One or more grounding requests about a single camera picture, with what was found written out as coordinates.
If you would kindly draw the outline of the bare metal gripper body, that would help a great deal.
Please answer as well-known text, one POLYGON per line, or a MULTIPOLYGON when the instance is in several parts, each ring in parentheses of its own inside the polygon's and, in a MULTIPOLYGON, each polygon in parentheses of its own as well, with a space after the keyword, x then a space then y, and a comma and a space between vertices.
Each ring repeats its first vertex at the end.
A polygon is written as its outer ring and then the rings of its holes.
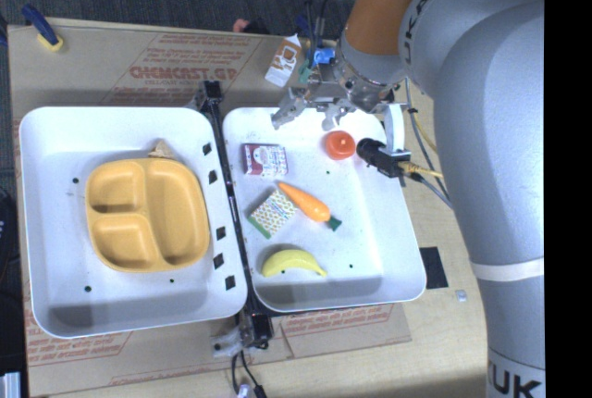
POLYGON ((377 113, 395 102, 395 86, 367 79, 348 65, 320 64, 308 78, 304 100, 321 111, 377 113))

